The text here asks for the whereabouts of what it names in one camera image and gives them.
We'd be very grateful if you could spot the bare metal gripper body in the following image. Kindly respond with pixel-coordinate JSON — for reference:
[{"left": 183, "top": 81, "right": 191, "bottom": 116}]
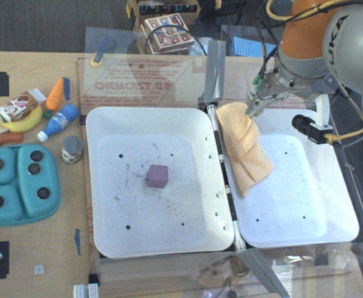
[{"left": 254, "top": 68, "right": 321, "bottom": 101}]

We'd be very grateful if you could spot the orange cloth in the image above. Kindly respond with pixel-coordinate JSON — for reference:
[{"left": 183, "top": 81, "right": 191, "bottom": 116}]
[{"left": 215, "top": 101, "right": 275, "bottom": 198}]

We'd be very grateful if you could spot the white plastic tray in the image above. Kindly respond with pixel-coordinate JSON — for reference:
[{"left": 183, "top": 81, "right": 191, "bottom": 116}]
[
  {"left": 223, "top": 102, "right": 361, "bottom": 249},
  {"left": 85, "top": 106, "right": 235, "bottom": 260}
]

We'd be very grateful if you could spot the printed red and cream box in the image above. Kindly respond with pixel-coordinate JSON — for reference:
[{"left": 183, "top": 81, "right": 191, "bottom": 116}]
[{"left": 137, "top": 12, "right": 196, "bottom": 55}]

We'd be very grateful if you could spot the purple cube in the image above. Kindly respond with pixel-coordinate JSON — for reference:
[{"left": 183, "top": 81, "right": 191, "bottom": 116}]
[{"left": 146, "top": 164, "right": 169, "bottom": 189}]

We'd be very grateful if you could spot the brown cardboard board red print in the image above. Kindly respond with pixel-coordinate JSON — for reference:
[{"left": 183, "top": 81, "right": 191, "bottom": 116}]
[{"left": 77, "top": 53, "right": 363, "bottom": 298}]

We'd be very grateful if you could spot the small grey-topped can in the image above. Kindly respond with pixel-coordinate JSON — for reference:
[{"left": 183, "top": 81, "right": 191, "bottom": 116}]
[{"left": 61, "top": 135, "right": 84, "bottom": 165}]

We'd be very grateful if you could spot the blue plastic bottle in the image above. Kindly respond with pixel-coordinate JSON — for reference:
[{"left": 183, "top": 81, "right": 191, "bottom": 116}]
[{"left": 37, "top": 103, "right": 79, "bottom": 143}]

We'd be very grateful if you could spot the orange carrot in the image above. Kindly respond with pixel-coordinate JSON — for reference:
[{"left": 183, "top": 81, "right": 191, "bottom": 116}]
[{"left": 42, "top": 77, "right": 66, "bottom": 120}]

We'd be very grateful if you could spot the yellow banana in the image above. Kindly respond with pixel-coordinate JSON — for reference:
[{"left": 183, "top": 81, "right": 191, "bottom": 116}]
[{"left": 0, "top": 106, "right": 43, "bottom": 133}]

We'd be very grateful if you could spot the brown and white carton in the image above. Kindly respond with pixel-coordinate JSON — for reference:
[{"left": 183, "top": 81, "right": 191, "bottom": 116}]
[{"left": 0, "top": 88, "right": 47, "bottom": 123}]

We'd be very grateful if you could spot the teal divided plate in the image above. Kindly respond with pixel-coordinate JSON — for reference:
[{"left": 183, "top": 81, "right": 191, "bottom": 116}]
[{"left": 0, "top": 143, "right": 62, "bottom": 228}]

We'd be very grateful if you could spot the brown sausage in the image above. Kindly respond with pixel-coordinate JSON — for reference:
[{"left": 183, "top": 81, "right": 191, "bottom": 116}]
[{"left": 0, "top": 132, "right": 25, "bottom": 153}]

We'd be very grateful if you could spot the black cylinder on white bracket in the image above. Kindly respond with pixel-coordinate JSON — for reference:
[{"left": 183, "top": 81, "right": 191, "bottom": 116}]
[{"left": 291, "top": 94, "right": 334, "bottom": 144}]

